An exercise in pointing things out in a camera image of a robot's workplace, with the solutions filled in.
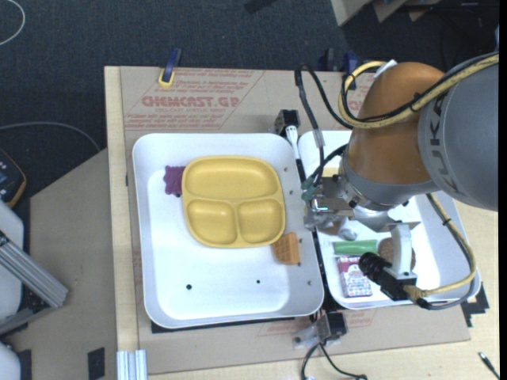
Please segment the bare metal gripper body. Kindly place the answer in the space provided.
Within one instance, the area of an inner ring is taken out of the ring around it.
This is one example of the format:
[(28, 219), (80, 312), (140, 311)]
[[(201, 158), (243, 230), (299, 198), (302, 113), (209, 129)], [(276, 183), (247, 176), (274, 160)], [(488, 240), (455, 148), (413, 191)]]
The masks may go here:
[(366, 199), (342, 175), (322, 178), (310, 199), (310, 210), (331, 213), (332, 226), (321, 230), (327, 233), (337, 233), (337, 224), (344, 217), (376, 233), (388, 232), (401, 223), (388, 214), (388, 207)]

